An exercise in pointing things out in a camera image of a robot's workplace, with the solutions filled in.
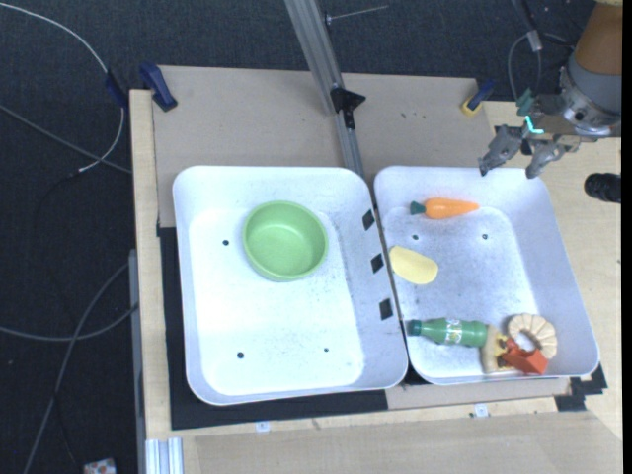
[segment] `orange carrot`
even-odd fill
[[[435,197],[426,200],[424,205],[411,202],[411,214],[425,214],[432,219],[445,219],[471,212],[478,207],[478,203],[473,201]]]

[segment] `bottle label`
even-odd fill
[[[447,318],[445,320],[445,343],[459,344],[463,338],[463,324],[461,320]]]

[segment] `white tray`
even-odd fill
[[[387,248],[398,245],[438,263],[436,279],[415,285],[394,275],[404,322],[451,317],[506,331],[517,313],[541,314],[556,328],[558,353],[544,376],[594,371],[598,348],[557,226],[548,191],[521,169],[389,167],[375,179]],[[463,216],[432,220],[411,215],[412,200],[476,201]],[[427,381],[451,384],[532,378],[517,371],[486,375],[479,350],[407,337],[412,367]]]
[[[342,168],[210,167],[173,186],[187,378],[214,405],[383,389],[408,368],[366,183]],[[272,282],[248,264],[251,209],[290,200],[323,221],[327,260]]]

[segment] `toy wine bottle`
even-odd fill
[[[438,344],[458,344],[480,348],[487,341],[487,325],[480,321],[462,321],[451,318],[412,320],[408,323],[408,334],[424,336]]]

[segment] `wooden table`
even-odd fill
[[[309,72],[162,67],[179,106],[130,92],[143,425],[148,440],[180,437],[187,474],[219,472],[622,472],[620,205],[588,197],[592,172],[619,173],[620,140],[587,144],[541,176],[592,321],[608,388],[588,409],[558,412],[570,380],[396,386],[388,411],[174,431],[171,427],[157,224],[173,226],[171,182],[199,163],[341,166],[332,119]],[[385,165],[475,166],[495,124],[519,125],[509,103],[458,109],[473,80],[345,75],[367,96],[355,112],[367,181]],[[255,128],[272,144],[235,141]],[[178,132],[178,145],[166,135]],[[524,167],[515,158],[509,166]],[[477,418],[477,414],[489,414]]]

